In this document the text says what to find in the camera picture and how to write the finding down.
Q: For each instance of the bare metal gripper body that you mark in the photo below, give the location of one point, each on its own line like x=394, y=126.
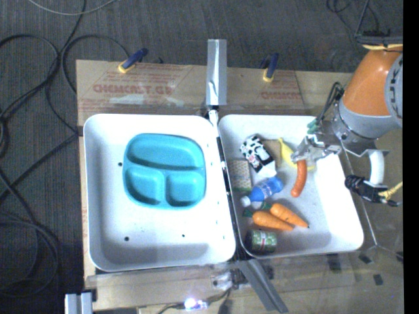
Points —
x=340, y=132

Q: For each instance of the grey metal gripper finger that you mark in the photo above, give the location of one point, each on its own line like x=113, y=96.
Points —
x=329, y=150
x=307, y=147

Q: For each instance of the orange red sausage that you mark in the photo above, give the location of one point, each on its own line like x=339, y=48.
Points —
x=300, y=178

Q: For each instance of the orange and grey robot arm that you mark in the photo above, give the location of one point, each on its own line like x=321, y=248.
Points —
x=370, y=87

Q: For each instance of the yellow banana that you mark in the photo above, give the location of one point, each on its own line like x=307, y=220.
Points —
x=286, y=152

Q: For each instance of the brown bread slice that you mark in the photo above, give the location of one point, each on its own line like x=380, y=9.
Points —
x=272, y=150

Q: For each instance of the black and white cow carton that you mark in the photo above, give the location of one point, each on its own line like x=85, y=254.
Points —
x=257, y=152

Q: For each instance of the blue plastic bottle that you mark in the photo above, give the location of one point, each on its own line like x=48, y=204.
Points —
x=266, y=188

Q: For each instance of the white plastic tray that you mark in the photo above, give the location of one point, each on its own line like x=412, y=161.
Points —
x=150, y=237
x=327, y=214

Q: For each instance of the orange carrot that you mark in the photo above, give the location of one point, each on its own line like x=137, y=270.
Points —
x=270, y=221
x=288, y=215

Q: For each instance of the beige patterned packet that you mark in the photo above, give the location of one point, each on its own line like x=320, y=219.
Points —
x=239, y=175

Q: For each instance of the green can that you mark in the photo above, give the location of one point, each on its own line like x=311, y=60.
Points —
x=262, y=241

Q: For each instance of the blue divided plate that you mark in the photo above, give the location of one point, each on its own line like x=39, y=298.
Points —
x=163, y=172

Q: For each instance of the brown cardboard board red print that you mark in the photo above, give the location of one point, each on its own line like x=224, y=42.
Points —
x=137, y=90

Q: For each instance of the black cylinder on white bracket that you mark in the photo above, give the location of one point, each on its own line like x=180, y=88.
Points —
x=375, y=167

